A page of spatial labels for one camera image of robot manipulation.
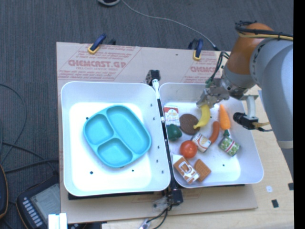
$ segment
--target green can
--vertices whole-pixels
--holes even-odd
[[[228,136],[225,136],[218,146],[230,156],[234,156],[240,148],[240,145]]]

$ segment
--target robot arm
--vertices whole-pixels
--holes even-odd
[[[240,37],[221,79],[212,79],[206,85],[197,106],[208,104],[212,108],[229,97],[246,100],[248,115],[235,113],[234,120],[247,129],[259,129],[254,104],[257,96],[245,95],[258,85],[278,145],[293,148],[293,36],[260,23],[242,22],[237,30]]]

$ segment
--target red tomato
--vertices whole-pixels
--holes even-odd
[[[197,154],[197,145],[193,141],[184,141],[180,146],[180,154],[184,158],[194,158]]]

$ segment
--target clamp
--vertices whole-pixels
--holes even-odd
[[[90,47],[88,48],[88,52],[91,54],[95,54],[100,48],[99,45],[102,44],[105,39],[106,34],[103,33],[93,44],[90,45]]]
[[[199,61],[201,59],[201,50],[202,50],[202,47],[203,47],[203,39],[194,39],[190,44],[189,44],[189,47],[188,49],[192,49],[193,48],[193,43],[194,42],[197,42],[197,46],[194,50],[194,53],[193,53],[193,59],[196,60],[196,61]]]

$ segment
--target gray carpet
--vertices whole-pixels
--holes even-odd
[[[240,20],[293,34],[294,0],[122,0],[110,8],[97,0],[0,0],[0,84],[18,92],[26,104],[25,110],[13,90],[0,86],[4,142],[58,159],[56,42],[89,43],[104,32],[117,45],[186,49],[203,34],[220,50],[230,51]],[[213,50],[206,39],[203,47]],[[284,154],[293,177],[293,150]],[[9,145],[3,145],[0,158],[5,170],[41,160]],[[58,163],[52,165],[58,170]],[[45,163],[9,172],[10,201],[51,175]],[[11,203],[0,220],[1,229],[10,227],[24,228]]]

